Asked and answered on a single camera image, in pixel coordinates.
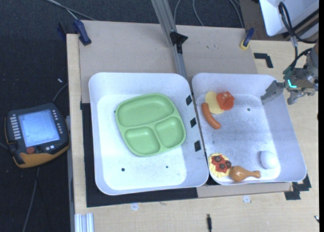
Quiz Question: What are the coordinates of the brown chicken drumstick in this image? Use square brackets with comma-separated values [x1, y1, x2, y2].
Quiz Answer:
[229, 165, 262, 183]

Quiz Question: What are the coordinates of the white egg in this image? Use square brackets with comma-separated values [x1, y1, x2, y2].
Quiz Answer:
[260, 150, 279, 170]

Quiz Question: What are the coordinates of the orange sausage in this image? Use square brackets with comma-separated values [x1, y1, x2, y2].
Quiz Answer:
[201, 102, 222, 130]

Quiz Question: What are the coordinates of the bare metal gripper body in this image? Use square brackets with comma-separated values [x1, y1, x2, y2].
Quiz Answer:
[293, 66, 319, 91]

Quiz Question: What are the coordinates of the yellow round slice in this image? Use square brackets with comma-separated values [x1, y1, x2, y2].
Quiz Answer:
[205, 91, 225, 115]

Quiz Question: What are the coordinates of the green divided plate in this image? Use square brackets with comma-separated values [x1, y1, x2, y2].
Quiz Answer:
[114, 93, 187, 158]

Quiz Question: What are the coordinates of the brown cardboard board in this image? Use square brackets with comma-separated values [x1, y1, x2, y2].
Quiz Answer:
[77, 19, 293, 199]

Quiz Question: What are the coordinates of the white plastic tray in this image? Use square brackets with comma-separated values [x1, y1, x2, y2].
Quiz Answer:
[88, 71, 210, 196]
[191, 72, 308, 186]

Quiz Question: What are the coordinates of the yellow spaghetti with meatballs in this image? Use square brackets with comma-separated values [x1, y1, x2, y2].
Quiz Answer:
[208, 152, 232, 178]

